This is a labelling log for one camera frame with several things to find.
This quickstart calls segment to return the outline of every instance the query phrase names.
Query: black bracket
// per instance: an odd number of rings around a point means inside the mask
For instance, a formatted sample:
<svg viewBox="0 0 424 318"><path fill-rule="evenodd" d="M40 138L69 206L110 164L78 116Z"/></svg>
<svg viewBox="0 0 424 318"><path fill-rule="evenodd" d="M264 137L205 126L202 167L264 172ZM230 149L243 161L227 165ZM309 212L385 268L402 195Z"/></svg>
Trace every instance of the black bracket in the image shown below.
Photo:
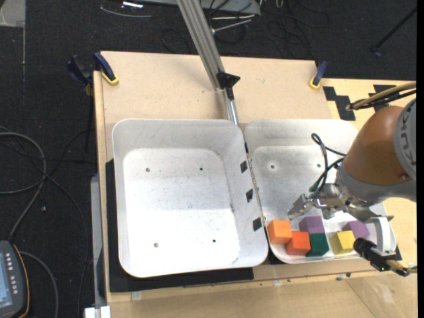
<svg viewBox="0 0 424 318"><path fill-rule="evenodd" d="M217 78L219 86L227 91L228 99L234 100L233 86L240 80L240 77L225 72L219 72Z"/></svg>

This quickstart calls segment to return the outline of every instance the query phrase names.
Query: yellow cube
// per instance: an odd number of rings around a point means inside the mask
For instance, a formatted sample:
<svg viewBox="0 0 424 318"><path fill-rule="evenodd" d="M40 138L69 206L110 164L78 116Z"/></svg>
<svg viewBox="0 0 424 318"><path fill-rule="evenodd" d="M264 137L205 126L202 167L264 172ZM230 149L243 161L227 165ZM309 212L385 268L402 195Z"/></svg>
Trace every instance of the yellow cube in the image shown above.
<svg viewBox="0 0 424 318"><path fill-rule="evenodd" d="M352 252L354 242L355 235L352 230L337 232L330 237L330 245L335 255Z"/></svg>

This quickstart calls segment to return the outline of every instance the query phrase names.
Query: block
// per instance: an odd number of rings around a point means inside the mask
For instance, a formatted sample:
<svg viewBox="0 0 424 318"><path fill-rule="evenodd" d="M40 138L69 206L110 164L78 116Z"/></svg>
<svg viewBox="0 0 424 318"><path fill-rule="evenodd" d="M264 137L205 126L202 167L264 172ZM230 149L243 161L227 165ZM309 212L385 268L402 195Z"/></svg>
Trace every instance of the block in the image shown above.
<svg viewBox="0 0 424 318"><path fill-rule="evenodd" d="M335 255L350 253L355 242L353 231L340 231L330 237L330 245Z"/></svg>
<svg viewBox="0 0 424 318"><path fill-rule="evenodd" d="M291 239L286 245L286 253L296 256L305 256L311 250L309 233L302 231L292 231Z"/></svg>
<svg viewBox="0 0 424 318"><path fill-rule="evenodd" d="M344 231L353 231L355 238L366 238L370 235L368 227L359 220L349 221L343 228Z"/></svg>
<svg viewBox="0 0 424 318"><path fill-rule="evenodd" d="M292 238L292 225L289 220L274 219L267 228L268 237L272 244L287 244Z"/></svg>
<svg viewBox="0 0 424 318"><path fill-rule="evenodd" d="M321 217L305 217L299 223L299 230L308 233L325 233Z"/></svg>
<svg viewBox="0 0 424 318"><path fill-rule="evenodd" d="M311 233L309 240L311 241L311 250L306 254L306 257L320 257L330 251L325 233Z"/></svg>

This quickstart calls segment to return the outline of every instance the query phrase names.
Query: orange cube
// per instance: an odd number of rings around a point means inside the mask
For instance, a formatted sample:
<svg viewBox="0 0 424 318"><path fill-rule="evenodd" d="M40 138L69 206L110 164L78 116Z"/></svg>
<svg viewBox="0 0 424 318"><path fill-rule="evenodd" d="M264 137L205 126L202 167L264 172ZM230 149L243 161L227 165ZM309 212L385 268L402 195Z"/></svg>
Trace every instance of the orange cube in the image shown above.
<svg viewBox="0 0 424 318"><path fill-rule="evenodd" d="M291 239L286 245L286 253L305 256L311 250L311 241L308 232L292 231Z"/></svg>
<svg viewBox="0 0 424 318"><path fill-rule="evenodd" d="M286 244L292 238L292 225L289 220L274 219L268 225L271 244Z"/></svg>

